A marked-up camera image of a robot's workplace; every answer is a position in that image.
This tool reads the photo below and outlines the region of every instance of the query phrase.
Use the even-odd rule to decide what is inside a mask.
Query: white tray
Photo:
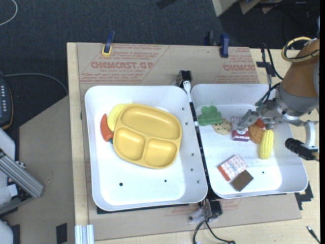
[[[214,105],[222,117],[242,117],[248,109],[255,110],[255,103],[267,92],[264,84],[199,84],[192,91],[197,115],[203,106]],[[221,198],[282,194],[303,191],[308,178],[302,159],[288,150],[284,143],[293,138],[289,124],[274,129],[271,157],[258,158],[259,146],[251,141],[233,141],[231,134],[217,134],[212,126],[200,126],[205,160],[212,190]],[[239,155],[247,164],[247,171],[254,179],[241,191],[236,191],[225,180],[217,166],[233,155]]]
[[[120,158],[100,132],[104,113],[120,103],[139,103],[175,115],[182,140],[175,162],[151,169]],[[107,211],[198,203],[208,191],[186,93],[175,86],[94,86],[85,95],[92,196]]]

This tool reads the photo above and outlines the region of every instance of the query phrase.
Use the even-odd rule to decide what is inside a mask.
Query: wooden table
[[[80,119],[81,102],[77,43],[68,43],[67,52],[70,91],[69,98],[72,134],[75,222],[76,225],[85,226],[89,224],[89,215],[87,209],[82,121]],[[259,49],[251,49],[250,52],[254,62],[261,61],[261,52]],[[280,73],[280,75],[284,75],[286,70],[288,70],[290,64],[281,58],[280,50],[271,50],[271,53],[278,73]],[[260,83],[266,83],[267,79],[265,70],[256,67],[256,71]],[[306,118],[310,120],[318,120],[319,116],[316,111],[313,111],[313,113]],[[316,130],[317,142],[315,145],[319,147],[319,125],[316,125]],[[305,140],[304,128],[292,127],[292,131],[296,139],[300,141]],[[320,237],[319,163],[315,161],[304,161],[304,165],[309,177],[314,198],[311,202],[303,203],[303,210],[301,211],[302,219],[274,223],[263,223],[258,225],[254,224],[247,226],[225,227],[222,229],[215,229],[216,235],[224,239],[234,239],[236,243],[316,243],[316,240],[308,232],[306,226],[310,226],[316,235]],[[124,239],[103,240],[96,241],[96,243],[192,243],[192,235],[192,231],[186,231]],[[196,239],[197,241],[201,241],[204,244],[220,243],[210,234],[208,230],[200,230],[197,234]]]

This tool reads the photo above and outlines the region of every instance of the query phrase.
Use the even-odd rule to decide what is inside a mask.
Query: red and white box
[[[222,173],[223,177],[230,181],[238,174],[247,169],[246,163],[239,155],[235,155],[218,166],[218,170]]]
[[[232,116],[230,124],[232,125],[232,137],[235,141],[249,141],[248,128],[238,129],[238,124],[242,120],[241,117]]]

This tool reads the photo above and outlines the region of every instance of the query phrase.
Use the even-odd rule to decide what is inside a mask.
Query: yellow divided plate
[[[163,169],[175,161],[181,138],[182,126],[174,115],[131,104],[118,117],[113,145],[116,153],[129,162]]]

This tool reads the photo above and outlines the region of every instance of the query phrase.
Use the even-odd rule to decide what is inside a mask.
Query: yellow corn
[[[268,159],[271,155],[273,147],[274,134],[271,129],[265,130],[263,133],[261,147],[259,149],[259,157],[262,159]]]

